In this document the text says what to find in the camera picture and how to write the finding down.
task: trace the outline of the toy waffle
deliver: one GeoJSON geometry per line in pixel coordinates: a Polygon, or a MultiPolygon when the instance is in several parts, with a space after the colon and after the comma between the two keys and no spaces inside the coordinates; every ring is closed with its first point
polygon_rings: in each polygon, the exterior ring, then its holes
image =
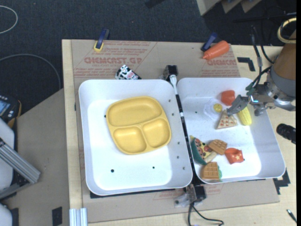
{"type": "Polygon", "coordinates": [[[117,101],[107,109],[106,120],[115,145],[126,154],[150,152],[171,139],[167,116],[152,97],[117,101]]]}
{"type": "Polygon", "coordinates": [[[208,146],[219,155],[224,155],[227,148],[227,143],[216,139],[210,142],[208,146]]]}
{"type": "Polygon", "coordinates": [[[203,179],[218,180],[221,178],[221,172],[217,162],[212,161],[202,168],[201,176],[203,179]]]}

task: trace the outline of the metal bracket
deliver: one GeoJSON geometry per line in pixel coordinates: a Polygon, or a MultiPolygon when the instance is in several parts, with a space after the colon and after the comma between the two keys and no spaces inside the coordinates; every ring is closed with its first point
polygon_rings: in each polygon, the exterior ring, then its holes
{"type": "Polygon", "coordinates": [[[16,191],[38,182],[40,172],[35,169],[29,162],[23,159],[15,150],[7,145],[2,138],[0,138],[0,158],[11,166],[18,174],[20,174],[27,184],[15,183],[0,192],[0,199],[7,197],[16,191]]]}
{"type": "Polygon", "coordinates": [[[69,220],[70,226],[88,226],[87,209],[70,209],[69,220]]]}
{"type": "Polygon", "coordinates": [[[166,65],[163,75],[160,76],[160,79],[170,82],[169,76],[172,74],[175,76],[178,75],[178,67],[176,65],[166,65]]]}
{"type": "Polygon", "coordinates": [[[238,95],[232,102],[232,106],[227,109],[227,114],[233,115],[240,112],[248,105],[248,103],[248,97],[242,97],[241,95],[238,95]]]}
{"type": "Polygon", "coordinates": [[[205,188],[202,185],[190,187],[186,193],[174,199],[175,208],[185,208],[191,203],[201,203],[207,197],[205,188]]]}

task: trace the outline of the orange object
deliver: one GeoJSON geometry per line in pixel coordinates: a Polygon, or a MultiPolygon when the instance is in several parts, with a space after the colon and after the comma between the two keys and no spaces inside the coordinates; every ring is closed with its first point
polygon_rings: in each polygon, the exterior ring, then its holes
{"type": "Polygon", "coordinates": [[[204,52],[203,59],[212,59],[227,53],[230,49],[229,44],[223,40],[204,52]]]}
{"type": "Polygon", "coordinates": [[[222,92],[221,101],[225,105],[232,105],[233,101],[235,100],[235,92],[233,90],[226,90],[222,92]]]}
{"type": "Polygon", "coordinates": [[[225,151],[225,155],[226,155],[228,161],[230,162],[230,164],[244,161],[243,152],[236,148],[228,148],[225,151]]]}

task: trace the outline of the black cable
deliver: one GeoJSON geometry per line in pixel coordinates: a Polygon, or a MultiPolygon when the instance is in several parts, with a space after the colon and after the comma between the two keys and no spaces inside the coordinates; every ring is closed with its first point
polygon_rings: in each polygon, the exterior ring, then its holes
{"type": "Polygon", "coordinates": [[[220,222],[220,224],[219,224],[218,226],[221,226],[221,225],[224,224],[224,222],[223,222],[222,220],[220,220],[220,219],[212,219],[212,218],[206,218],[206,217],[204,217],[203,215],[200,214],[200,212],[199,212],[194,206],[192,206],[192,207],[193,207],[193,209],[197,212],[197,214],[199,214],[203,219],[209,220],[209,221],[220,222]]]}
{"type": "Polygon", "coordinates": [[[253,33],[251,34],[251,42],[252,42],[252,45],[253,45],[253,47],[254,47],[256,56],[257,56],[257,57],[260,57],[258,48],[257,48],[257,46],[256,46],[256,42],[255,42],[255,35],[254,35],[253,33]]]}
{"type": "Polygon", "coordinates": [[[257,32],[256,28],[255,28],[254,26],[252,26],[252,29],[253,29],[254,34],[255,34],[255,36],[256,36],[258,42],[259,42],[259,45],[260,45],[260,48],[261,48],[261,50],[262,50],[262,53],[263,53],[264,57],[265,57],[271,64],[273,64],[274,62],[267,56],[267,54],[266,54],[266,52],[265,52],[265,50],[264,50],[263,44],[262,44],[262,42],[261,42],[261,40],[260,40],[260,38],[259,38],[259,36],[258,36],[258,32],[257,32]]]}
{"type": "Polygon", "coordinates": [[[260,67],[259,67],[259,75],[258,75],[257,83],[256,83],[255,86],[257,86],[257,85],[259,84],[260,79],[261,79],[261,76],[262,76],[262,67],[260,66],[260,67]]]}
{"type": "Polygon", "coordinates": [[[267,0],[264,0],[264,12],[263,12],[263,15],[262,16],[266,16],[267,19],[262,19],[261,20],[261,36],[262,36],[262,39],[263,39],[263,42],[265,42],[266,44],[271,44],[271,39],[272,39],[272,34],[277,34],[277,29],[280,25],[279,22],[276,22],[273,18],[274,17],[277,17],[277,16],[269,16],[269,11],[271,9],[279,9],[283,14],[282,15],[279,15],[279,17],[281,18],[282,16],[283,17],[286,17],[286,16],[289,16],[288,13],[286,13],[285,9],[283,9],[282,7],[280,6],[277,6],[277,5],[274,5],[274,6],[269,6],[267,5],[267,0]],[[269,34],[268,34],[268,38],[266,39],[265,38],[265,33],[264,33],[264,21],[270,21],[272,23],[272,26],[271,28],[268,29],[269,31],[269,34]]]}
{"type": "MultiPolygon", "coordinates": [[[[269,71],[271,67],[272,67],[272,66],[270,66],[270,67],[264,69],[264,70],[261,72],[261,75],[260,75],[260,76],[262,76],[264,73],[266,73],[267,71],[269,71]]],[[[259,75],[253,80],[253,83],[255,83],[255,82],[258,80],[258,78],[259,78],[259,75]]]]}
{"type": "Polygon", "coordinates": [[[192,212],[192,209],[194,209],[196,211],[197,214],[199,214],[203,219],[205,220],[208,220],[208,221],[215,221],[215,222],[220,222],[220,224],[218,226],[221,226],[224,224],[224,222],[222,220],[219,220],[219,219],[212,219],[212,218],[206,218],[204,217],[203,215],[200,214],[200,212],[194,207],[194,202],[191,203],[189,205],[189,209],[188,209],[188,225],[191,226],[191,223],[190,223],[190,217],[191,217],[191,212],[192,212]]]}

